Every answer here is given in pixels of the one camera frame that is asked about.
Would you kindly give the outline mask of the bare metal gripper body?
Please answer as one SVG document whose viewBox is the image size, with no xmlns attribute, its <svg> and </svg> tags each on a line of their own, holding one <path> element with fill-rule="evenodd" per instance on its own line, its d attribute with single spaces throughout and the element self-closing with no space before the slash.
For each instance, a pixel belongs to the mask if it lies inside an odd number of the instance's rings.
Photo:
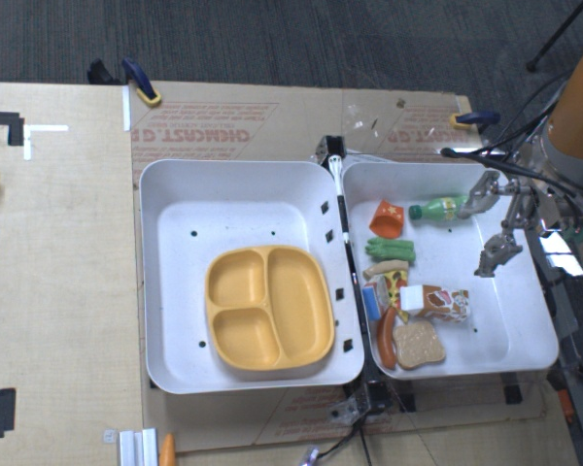
<svg viewBox="0 0 583 466">
<path fill-rule="evenodd" d="M 547 238 L 553 232 L 568 240 L 583 234 L 583 195 L 575 189 L 519 178 L 516 226 Z"/>
</svg>

